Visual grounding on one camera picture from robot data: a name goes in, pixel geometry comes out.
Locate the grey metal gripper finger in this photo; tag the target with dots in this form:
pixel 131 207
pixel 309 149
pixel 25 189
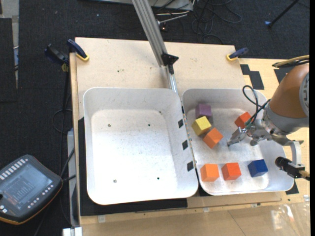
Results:
pixel 257 139
pixel 236 137

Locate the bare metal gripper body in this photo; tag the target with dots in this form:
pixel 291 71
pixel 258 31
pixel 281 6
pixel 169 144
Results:
pixel 264 129

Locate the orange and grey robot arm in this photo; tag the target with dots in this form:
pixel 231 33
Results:
pixel 288 99

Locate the white plastic tray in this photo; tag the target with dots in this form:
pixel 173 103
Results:
pixel 133 151
pixel 236 154

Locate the dark orange cube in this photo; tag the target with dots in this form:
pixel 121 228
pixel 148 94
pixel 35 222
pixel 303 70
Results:
pixel 231 171
pixel 242 120

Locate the light orange cube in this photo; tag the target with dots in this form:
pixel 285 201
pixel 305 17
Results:
pixel 209 172
pixel 213 138

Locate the blue cube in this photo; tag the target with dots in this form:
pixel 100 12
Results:
pixel 257 168

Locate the yellow cube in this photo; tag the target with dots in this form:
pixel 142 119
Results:
pixel 201 125

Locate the purple cube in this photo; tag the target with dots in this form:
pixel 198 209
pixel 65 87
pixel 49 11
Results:
pixel 203 110

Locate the pale wood board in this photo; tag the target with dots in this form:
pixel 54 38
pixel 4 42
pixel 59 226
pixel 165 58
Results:
pixel 123 63

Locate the black cylinder on white bracket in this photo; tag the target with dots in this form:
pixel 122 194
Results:
pixel 290 166

